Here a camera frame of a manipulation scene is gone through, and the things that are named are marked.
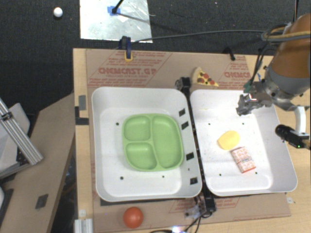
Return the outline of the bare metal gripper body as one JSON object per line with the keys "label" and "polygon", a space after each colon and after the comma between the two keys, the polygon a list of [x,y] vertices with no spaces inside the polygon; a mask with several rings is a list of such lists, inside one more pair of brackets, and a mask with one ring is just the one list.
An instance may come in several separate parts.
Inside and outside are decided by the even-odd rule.
{"label": "bare metal gripper body", "polygon": [[257,103],[259,108],[275,105],[284,111],[294,111],[298,105],[291,100],[294,95],[280,89],[273,82],[248,82],[244,85],[245,104]]}

